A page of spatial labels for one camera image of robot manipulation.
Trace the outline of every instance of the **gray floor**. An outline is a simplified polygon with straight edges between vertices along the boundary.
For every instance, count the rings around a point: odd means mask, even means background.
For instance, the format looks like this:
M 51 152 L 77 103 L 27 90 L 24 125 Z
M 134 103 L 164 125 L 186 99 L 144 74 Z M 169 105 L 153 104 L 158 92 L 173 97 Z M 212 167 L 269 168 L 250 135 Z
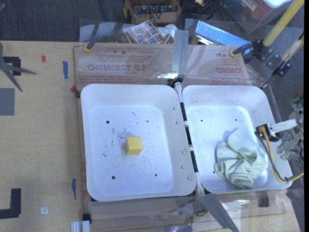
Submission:
M 0 0 L 1 3 L 5 3 L 6 7 L 0 12 L 0 40 L 78 42 L 81 20 L 125 22 L 124 0 Z M 304 28 L 304 16 L 303 6 L 288 24 L 291 30 L 273 44 L 272 47 L 276 52 L 282 54 L 291 43 L 287 42 L 287 38 L 292 37 L 293 41 L 293 33 L 297 34 L 297 29 Z M 184 13 L 179 17 L 177 22 L 179 29 L 184 29 L 186 17 L 188 14 Z M 219 7 L 209 22 L 211 21 L 218 23 L 218 21 L 234 20 Z M 241 27 L 233 26 L 225 30 L 228 29 L 240 37 L 257 39 L 257 33 L 245 33 Z M 261 37 L 269 29 L 271 26 L 261 28 L 259 30 Z M 282 120 L 288 119 L 288 115 L 293 111 L 290 100 L 297 96 L 295 88 L 304 79 L 303 48 L 290 62 L 291 70 L 284 77 L 277 77 L 271 85 Z M 303 179 L 292 185 L 290 198 L 301 231 L 304 231 Z

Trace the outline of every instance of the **yellow block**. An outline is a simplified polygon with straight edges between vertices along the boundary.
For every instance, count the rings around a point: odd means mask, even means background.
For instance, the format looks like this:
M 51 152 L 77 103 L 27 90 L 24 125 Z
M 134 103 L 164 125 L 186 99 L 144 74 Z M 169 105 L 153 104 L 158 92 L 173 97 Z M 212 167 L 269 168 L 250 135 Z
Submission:
M 127 155 L 138 155 L 143 149 L 141 144 L 141 137 L 127 137 L 126 138 L 126 154 Z

